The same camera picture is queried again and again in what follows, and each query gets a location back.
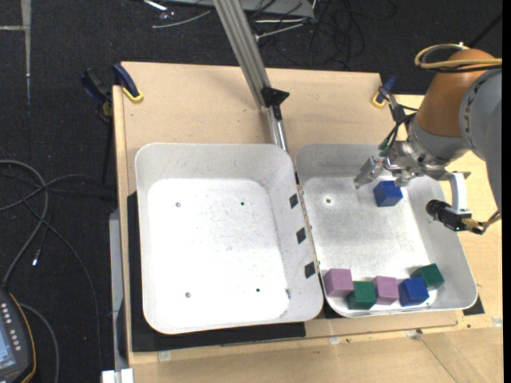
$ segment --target black bracket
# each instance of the black bracket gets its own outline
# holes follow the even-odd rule
[[[289,97],[289,93],[285,91],[281,91],[280,89],[271,88],[269,86],[265,86],[261,89],[261,94],[263,95],[264,104],[270,108],[273,108],[273,114],[275,115],[276,120],[282,120],[282,113],[280,112],[280,104],[284,102],[284,100]]]

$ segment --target pink cube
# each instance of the pink cube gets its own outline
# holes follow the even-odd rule
[[[393,277],[378,276],[373,279],[376,289],[376,303],[390,305],[399,299],[398,280]]]
[[[345,298],[353,291],[351,270],[332,268],[323,276],[323,285],[329,297]]]

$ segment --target black floor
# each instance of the black floor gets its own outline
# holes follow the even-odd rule
[[[0,0],[0,26],[21,24],[19,5],[19,0]],[[175,22],[206,10],[168,6]],[[415,54],[434,44],[469,44],[502,6],[503,0],[321,0],[319,26],[305,25],[261,40],[260,49],[267,67],[376,72],[382,79],[394,74],[395,92],[425,93],[433,75],[414,67]],[[116,207],[115,169],[110,160],[106,185],[101,186],[107,130],[94,112],[95,102],[81,88],[81,74],[93,67],[112,83],[112,64],[130,60],[236,65],[214,10],[194,22],[154,30],[152,25],[164,22],[159,15],[141,1],[32,0],[30,101],[25,33],[0,30],[0,146],[9,153],[0,160],[20,160],[46,182],[69,174],[91,177],[62,181],[49,192],[51,225],[71,247],[52,231],[44,236],[41,230],[9,282],[17,299],[44,314],[54,327],[61,351],[60,381],[65,383],[99,381],[102,369],[113,368],[108,219]],[[276,26],[282,25],[259,26],[259,31]],[[501,22],[477,48],[501,57]],[[14,182],[9,169],[0,167],[0,209],[20,200],[18,192],[28,195],[35,189],[30,174],[12,169],[21,180]],[[41,214],[43,201],[38,194],[27,203]],[[0,210],[2,277],[37,223],[24,203]],[[42,244],[40,262],[33,267]],[[36,317],[28,318],[38,352],[34,381],[52,381],[50,335]]]

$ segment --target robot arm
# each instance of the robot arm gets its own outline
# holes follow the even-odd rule
[[[447,61],[423,62],[440,48],[459,50]],[[355,178],[355,186],[369,183],[384,168],[396,177],[398,186],[408,185],[417,176],[450,180],[453,194],[457,196],[454,206],[432,203],[428,205],[428,212],[438,218],[440,209],[447,208],[454,221],[461,220],[461,211],[469,213],[458,198],[462,191],[458,191],[457,185],[464,184],[463,177],[460,179],[461,174],[449,173],[446,166],[471,150],[486,162],[489,183],[501,215],[501,59],[463,45],[437,45],[419,53],[415,62],[438,73],[415,114],[406,116],[401,110],[399,115],[395,111],[395,101],[390,102],[396,127],[401,123],[405,125],[407,139],[391,140],[388,146],[384,141],[384,146],[380,147],[384,148],[380,154],[383,159],[370,158]]]

